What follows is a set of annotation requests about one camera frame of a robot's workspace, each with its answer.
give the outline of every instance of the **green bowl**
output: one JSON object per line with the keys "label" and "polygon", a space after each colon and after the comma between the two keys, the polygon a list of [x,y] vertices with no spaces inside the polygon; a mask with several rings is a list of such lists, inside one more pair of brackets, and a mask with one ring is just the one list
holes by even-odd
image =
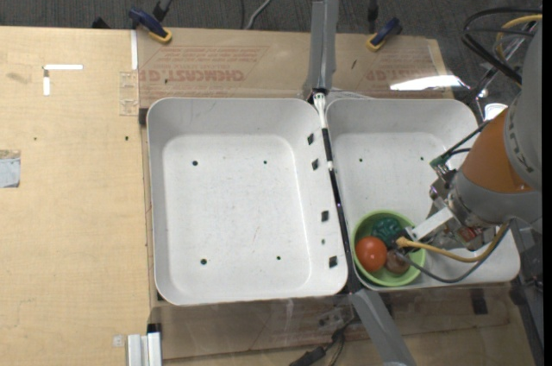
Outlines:
{"label": "green bowl", "polygon": [[[383,267],[381,269],[378,269],[377,271],[369,273],[362,267],[359,259],[356,257],[356,252],[354,251],[354,248],[356,247],[356,244],[359,240],[361,240],[363,237],[372,235],[372,226],[376,221],[380,220],[381,218],[389,217],[396,218],[400,223],[401,228],[405,228],[407,226],[415,226],[414,223],[410,221],[410,219],[401,214],[398,214],[395,211],[372,211],[364,216],[361,220],[359,220],[359,222],[354,227],[353,235],[351,238],[351,250],[353,251],[354,264],[356,265],[356,268],[367,280],[383,287],[402,287],[404,285],[408,285],[420,275],[419,269],[410,266],[405,273],[394,274]],[[413,262],[417,263],[420,266],[423,266],[425,264],[425,249],[411,252],[409,253],[409,257]]]}

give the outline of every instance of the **clamp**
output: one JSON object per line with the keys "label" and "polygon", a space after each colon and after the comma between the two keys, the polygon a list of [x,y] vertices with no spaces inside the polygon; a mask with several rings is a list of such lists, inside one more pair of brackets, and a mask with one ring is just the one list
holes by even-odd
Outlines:
{"label": "clamp", "polygon": [[396,17],[393,17],[379,32],[374,33],[368,38],[366,48],[377,52],[383,47],[387,39],[393,35],[398,35],[401,31],[403,31],[403,27],[400,25],[400,21]]}
{"label": "clamp", "polygon": [[133,7],[129,11],[129,16],[135,25],[140,24],[146,27],[149,30],[149,35],[156,41],[166,44],[172,39],[173,34],[166,28],[163,28],[157,19],[145,11]]}

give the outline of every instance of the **wooden table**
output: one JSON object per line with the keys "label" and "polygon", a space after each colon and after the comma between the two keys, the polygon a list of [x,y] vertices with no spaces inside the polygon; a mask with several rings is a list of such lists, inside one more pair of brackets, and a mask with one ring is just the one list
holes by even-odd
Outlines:
{"label": "wooden table", "polygon": [[[194,33],[205,35],[182,33],[191,36],[191,45]],[[303,43],[306,36],[299,36]],[[359,36],[339,39],[361,45]],[[285,59],[282,39],[262,35],[274,57]],[[0,150],[19,150],[22,159],[19,187],[0,188],[2,365],[124,365],[126,336],[146,330],[152,301],[142,131],[137,117],[121,109],[122,73],[133,73],[131,52],[129,30],[0,28]],[[46,64],[84,69],[51,71],[45,96]],[[492,290],[485,325],[468,311],[458,316],[441,309],[447,327],[455,327],[456,313],[461,329],[425,327],[417,333],[416,325],[410,331],[403,326],[419,364],[532,364],[507,288]],[[426,325],[439,315],[424,309],[423,300],[397,309],[413,319],[431,314]],[[288,364],[304,351],[241,353],[234,364]],[[218,365],[228,359],[170,362],[181,363]],[[363,340],[346,344],[338,364],[380,360]]]}

